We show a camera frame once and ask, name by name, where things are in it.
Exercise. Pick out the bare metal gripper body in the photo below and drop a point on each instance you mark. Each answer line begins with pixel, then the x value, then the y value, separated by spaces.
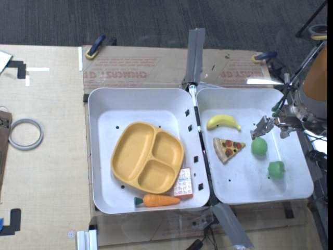
pixel 291 114

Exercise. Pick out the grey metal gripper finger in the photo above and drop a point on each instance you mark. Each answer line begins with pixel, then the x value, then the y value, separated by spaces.
pixel 261 127
pixel 285 134

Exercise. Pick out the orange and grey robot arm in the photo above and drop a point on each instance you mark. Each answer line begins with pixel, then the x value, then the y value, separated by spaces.
pixel 316 77

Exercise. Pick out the green ball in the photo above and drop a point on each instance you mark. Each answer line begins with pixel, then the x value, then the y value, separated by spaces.
pixel 259 147

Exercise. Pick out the green pepper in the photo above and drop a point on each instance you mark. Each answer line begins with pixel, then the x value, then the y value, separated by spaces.
pixel 276 170

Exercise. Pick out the pizza slice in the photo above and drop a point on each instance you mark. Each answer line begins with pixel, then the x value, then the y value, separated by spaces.
pixel 226 148

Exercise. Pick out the yellow banana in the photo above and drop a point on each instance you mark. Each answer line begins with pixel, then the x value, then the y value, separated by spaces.
pixel 221 120

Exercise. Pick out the white plastic tray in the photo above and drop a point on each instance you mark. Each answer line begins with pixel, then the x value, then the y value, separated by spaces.
pixel 109 150
pixel 249 184

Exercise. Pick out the orange and white carton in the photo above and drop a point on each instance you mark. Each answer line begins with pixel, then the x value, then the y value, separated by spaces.
pixel 184 185

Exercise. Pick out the orange carrot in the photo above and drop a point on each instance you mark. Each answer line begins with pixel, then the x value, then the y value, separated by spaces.
pixel 161 200

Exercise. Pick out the brown cardboard board red print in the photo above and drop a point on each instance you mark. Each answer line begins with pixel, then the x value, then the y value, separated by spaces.
pixel 145 72

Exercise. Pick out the yellow divided plate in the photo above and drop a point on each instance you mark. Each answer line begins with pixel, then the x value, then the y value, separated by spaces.
pixel 132 150

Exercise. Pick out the grey tape roll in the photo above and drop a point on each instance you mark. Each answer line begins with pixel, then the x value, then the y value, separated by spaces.
pixel 12 143

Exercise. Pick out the brown cardboard piece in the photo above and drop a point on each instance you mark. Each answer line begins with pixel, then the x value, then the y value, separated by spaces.
pixel 3 150

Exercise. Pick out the white paper sheet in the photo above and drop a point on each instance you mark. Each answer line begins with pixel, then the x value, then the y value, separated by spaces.
pixel 4 60

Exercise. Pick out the black cylinder on white bracket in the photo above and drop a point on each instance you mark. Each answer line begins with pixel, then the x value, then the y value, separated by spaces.
pixel 318 157

